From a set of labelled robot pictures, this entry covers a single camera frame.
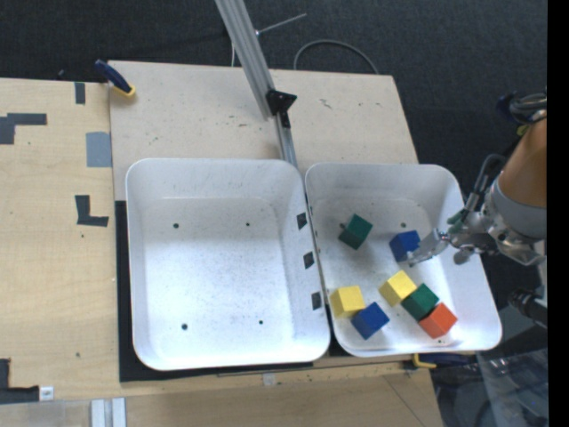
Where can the orange cube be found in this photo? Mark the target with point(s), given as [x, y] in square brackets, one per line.
[438, 320]

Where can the blue cube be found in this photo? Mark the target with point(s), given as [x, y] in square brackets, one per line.
[403, 244]
[370, 320]

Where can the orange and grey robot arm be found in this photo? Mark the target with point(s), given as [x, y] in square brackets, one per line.
[526, 171]

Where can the green cube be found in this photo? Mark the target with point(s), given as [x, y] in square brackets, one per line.
[355, 231]
[420, 301]

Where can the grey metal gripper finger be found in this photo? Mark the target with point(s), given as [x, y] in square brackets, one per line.
[427, 246]
[462, 256]

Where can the yellow cube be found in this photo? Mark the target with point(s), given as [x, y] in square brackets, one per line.
[398, 287]
[347, 300]

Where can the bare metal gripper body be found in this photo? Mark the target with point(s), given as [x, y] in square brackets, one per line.
[482, 234]

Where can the black cylinder on white bracket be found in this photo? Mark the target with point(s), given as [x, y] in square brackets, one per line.
[529, 307]

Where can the white plastic tray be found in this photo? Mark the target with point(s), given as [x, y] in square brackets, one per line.
[378, 265]
[222, 274]

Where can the pale wood board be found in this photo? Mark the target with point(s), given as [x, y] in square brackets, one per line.
[200, 114]

